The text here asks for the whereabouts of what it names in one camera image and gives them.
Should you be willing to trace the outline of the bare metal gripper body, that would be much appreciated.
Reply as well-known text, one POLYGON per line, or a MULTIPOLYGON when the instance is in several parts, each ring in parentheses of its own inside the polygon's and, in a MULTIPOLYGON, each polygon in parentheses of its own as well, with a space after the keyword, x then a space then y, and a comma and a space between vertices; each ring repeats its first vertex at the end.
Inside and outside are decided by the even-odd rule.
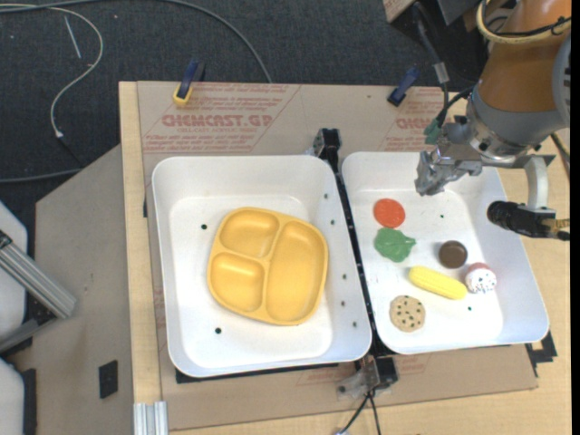
POLYGON ((510 167, 529 146, 501 137, 480 122, 447 122, 429 126, 424 152, 426 175, 478 175, 484 166, 510 167))

